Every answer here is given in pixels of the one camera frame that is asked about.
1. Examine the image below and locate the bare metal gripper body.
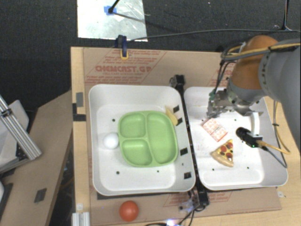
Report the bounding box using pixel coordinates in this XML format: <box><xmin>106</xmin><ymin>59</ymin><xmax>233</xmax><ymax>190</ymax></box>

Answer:
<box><xmin>213</xmin><ymin>90</ymin><xmax>256</xmax><ymax>116</ymax></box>

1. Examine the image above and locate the pink and white packet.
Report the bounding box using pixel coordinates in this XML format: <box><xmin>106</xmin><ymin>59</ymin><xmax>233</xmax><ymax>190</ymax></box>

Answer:
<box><xmin>201</xmin><ymin>118</ymin><xmax>229</xmax><ymax>143</ymax></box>

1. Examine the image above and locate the thin black rod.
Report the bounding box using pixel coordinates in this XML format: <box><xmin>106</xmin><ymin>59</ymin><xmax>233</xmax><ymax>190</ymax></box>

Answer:
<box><xmin>178</xmin><ymin>85</ymin><xmax>203</xmax><ymax>196</ymax></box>

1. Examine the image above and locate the yellow wedge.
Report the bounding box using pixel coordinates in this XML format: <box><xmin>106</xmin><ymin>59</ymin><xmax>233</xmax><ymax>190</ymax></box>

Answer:
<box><xmin>164</xmin><ymin>105</ymin><xmax>180</xmax><ymax>127</ymax></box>

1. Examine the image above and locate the pizza slice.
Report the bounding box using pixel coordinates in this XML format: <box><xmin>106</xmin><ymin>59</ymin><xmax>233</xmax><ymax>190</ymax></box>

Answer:
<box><xmin>209</xmin><ymin>139</ymin><xmax>235</xmax><ymax>168</ymax></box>

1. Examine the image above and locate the green divided plate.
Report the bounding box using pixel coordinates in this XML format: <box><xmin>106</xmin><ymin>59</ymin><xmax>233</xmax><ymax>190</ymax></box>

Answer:
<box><xmin>117</xmin><ymin>110</ymin><xmax>179</xmax><ymax>168</ymax></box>

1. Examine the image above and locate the white plastic tray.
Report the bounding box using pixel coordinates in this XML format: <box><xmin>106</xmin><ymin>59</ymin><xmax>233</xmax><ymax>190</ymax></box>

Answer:
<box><xmin>183</xmin><ymin>86</ymin><xmax>289</xmax><ymax>191</ymax></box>
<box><xmin>88</xmin><ymin>84</ymin><xmax>197</xmax><ymax>196</ymax></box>

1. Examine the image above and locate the brown cardboard board red print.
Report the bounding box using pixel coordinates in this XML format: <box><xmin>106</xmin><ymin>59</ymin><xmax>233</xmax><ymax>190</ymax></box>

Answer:
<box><xmin>82</xmin><ymin>47</ymin><xmax>282</xmax><ymax>226</ymax></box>

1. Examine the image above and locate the white ball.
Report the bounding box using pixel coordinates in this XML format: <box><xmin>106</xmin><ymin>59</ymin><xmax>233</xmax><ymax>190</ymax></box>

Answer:
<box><xmin>103</xmin><ymin>132</ymin><xmax>120</xmax><ymax>149</ymax></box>

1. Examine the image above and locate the red-orange ball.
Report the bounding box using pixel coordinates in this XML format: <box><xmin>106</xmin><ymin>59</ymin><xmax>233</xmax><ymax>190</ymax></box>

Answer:
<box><xmin>119</xmin><ymin>200</ymin><xmax>140</xmax><ymax>222</ymax></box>

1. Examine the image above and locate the black cylinder on white bracket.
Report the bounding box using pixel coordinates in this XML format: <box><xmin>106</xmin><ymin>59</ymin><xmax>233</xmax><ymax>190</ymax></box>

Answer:
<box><xmin>236</xmin><ymin>111</ymin><xmax>264</xmax><ymax>148</ymax></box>

